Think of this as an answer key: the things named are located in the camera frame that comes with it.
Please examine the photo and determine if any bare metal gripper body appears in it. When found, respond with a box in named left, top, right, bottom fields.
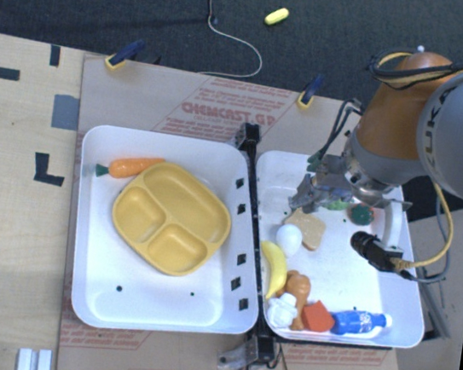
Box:
left=308, top=152, right=399, bottom=214

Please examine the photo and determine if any tan bread slice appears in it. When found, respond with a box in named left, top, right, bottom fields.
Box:
left=278, top=205, right=329, bottom=254

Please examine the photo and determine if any green leafy toy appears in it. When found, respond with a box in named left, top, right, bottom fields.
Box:
left=323, top=196, right=351, bottom=215

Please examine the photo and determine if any white egg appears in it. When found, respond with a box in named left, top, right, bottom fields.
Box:
left=272, top=221, right=306, bottom=259

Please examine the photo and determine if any green and red round toy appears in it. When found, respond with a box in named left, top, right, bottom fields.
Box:
left=346, top=201, right=378, bottom=228

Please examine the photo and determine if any thin black rod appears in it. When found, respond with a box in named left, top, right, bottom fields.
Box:
left=219, top=138, right=295, bottom=338

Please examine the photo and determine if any yellow banana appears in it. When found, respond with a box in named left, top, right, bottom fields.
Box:
left=252, top=239, right=293, bottom=303

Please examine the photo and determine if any white plastic tray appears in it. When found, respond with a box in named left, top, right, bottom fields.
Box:
left=54, top=121, right=285, bottom=352
left=230, top=146, right=449, bottom=361

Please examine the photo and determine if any brown chicken drumstick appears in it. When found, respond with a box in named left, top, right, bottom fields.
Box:
left=275, top=268, right=315, bottom=333

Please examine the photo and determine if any white lumpy toy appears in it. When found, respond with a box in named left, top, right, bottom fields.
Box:
left=264, top=289, right=302, bottom=332

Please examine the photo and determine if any red wedge block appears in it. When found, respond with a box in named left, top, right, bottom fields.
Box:
left=298, top=298, right=339, bottom=336

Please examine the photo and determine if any blue bottle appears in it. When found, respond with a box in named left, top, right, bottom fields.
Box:
left=327, top=304, right=395, bottom=344

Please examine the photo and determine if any brown cardboard board red print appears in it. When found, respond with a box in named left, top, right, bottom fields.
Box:
left=37, top=53, right=443, bottom=370

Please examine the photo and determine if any yellow divided plate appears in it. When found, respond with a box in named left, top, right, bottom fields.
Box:
left=103, top=154, right=240, bottom=285

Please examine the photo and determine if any yellow capsule-shaped object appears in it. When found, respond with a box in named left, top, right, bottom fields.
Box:
left=263, top=4, right=292, bottom=29

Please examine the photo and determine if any orange carrot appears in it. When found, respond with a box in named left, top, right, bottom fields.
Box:
left=93, top=148, right=167, bottom=188

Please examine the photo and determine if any black block with thin wires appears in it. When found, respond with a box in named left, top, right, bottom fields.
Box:
left=249, top=331, right=280, bottom=367
left=235, top=121, right=264, bottom=155

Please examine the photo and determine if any black cylinder on white bracket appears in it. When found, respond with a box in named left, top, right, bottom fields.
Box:
left=345, top=191, right=414, bottom=276

